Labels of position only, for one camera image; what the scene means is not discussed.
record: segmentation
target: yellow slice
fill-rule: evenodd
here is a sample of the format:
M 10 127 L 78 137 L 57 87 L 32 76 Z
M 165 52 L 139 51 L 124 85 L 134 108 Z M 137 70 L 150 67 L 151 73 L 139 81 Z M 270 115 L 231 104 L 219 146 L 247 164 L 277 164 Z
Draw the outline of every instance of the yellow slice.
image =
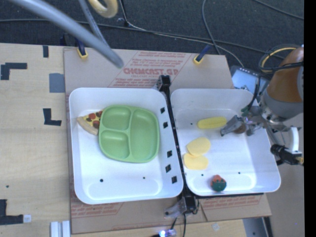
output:
M 208 159 L 205 156 L 194 157 L 189 153 L 183 155 L 184 165 L 188 169 L 203 170 L 208 166 Z
M 199 137 L 187 145 L 189 153 L 195 157 L 204 155 L 210 148 L 211 142 L 205 137 Z
M 201 119 L 197 122 L 197 126 L 200 129 L 214 129 L 224 126 L 226 123 L 227 119 L 225 117 L 219 116 Z

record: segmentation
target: green divided plate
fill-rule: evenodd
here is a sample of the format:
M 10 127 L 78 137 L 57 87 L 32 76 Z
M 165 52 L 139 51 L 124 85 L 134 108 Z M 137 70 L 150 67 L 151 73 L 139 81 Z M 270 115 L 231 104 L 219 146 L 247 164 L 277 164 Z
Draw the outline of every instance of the green divided plate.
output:
M 102 112 L 99 128 L 101 151 L 126 162 L 149 162 L 159 150 L 159 124 L 149 110 L 111 105 Z

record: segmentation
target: pizza slice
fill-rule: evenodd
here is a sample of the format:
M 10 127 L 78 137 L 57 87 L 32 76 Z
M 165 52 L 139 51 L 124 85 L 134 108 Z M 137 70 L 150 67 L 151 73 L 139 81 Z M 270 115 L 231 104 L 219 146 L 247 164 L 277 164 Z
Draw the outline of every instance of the pizza slice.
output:
M 78 117 L 77 122 L 87 132 L 98 135 L 101 115 L 102 111 L 89 113 L 85 116 Z

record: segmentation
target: cardboard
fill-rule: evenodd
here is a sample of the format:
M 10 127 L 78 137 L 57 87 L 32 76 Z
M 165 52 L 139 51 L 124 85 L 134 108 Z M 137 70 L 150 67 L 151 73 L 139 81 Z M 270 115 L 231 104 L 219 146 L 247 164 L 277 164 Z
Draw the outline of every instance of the cardboard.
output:
M 170 92 L 179 88 L 233 88 L 226 58 L 205 55 L 199 65 L 193 63 L 197 54 L 115 50 L 125 66 L 116 68 L 95 50 L 87 48 L 88 57 L 81 59 L 75 48 L 64 49 L 66 115 L 69 119 L 69 94 L 79 87 L 155 88 L 160 75 L 169 75 Z M 174 219 L 166 218 L 164 210 L 177 198 L 133 201 L 100 205 L 82 203 L 74 191 L 71 136 L 68 127 L 69 172 L 72 233 L 90 233 L 154 226 L 170 226 Z M 196 215 L 187 223 L 269 216 L 265 194 L 200 199 Z

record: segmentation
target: black fabric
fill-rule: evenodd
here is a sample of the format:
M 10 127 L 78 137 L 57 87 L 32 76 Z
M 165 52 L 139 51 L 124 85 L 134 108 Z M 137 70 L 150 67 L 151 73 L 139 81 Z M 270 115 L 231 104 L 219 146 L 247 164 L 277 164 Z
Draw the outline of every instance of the black fabric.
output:
M 86 21 L 77 0 L 45 0 L 75 20 Z M 259 0 L 288 13 L 304 17 L 304 0 Z M 203 0 L 123 0 L 133 25 L 150 31 L 210 39 L 202 20 Z M 91 9 L 98 23 L 124 27 L 124 14 L 104 19 Z M 0 0 L 0 20 L 38 18 L 19 6 Z M 252 0 L 207 0 L 205 18 L 217 44 L 233 53 L 246 68 L 257 69 L 263 53 L 280 44 L 304 43 L 304 21 L 275 11 Z M 168 38 L 139 31 L 101 27 L 108 44 L 117 49 L 200 53 L 205 43 Z M 60 45 L 65 32 L 47 22 L 1 22 L 0 42 Z M 254 48 L 250 50 L 241 46 Z M 239 62 L 229 53 L 229 66 Z M 211 48 L 209 54 L 217 54 Z

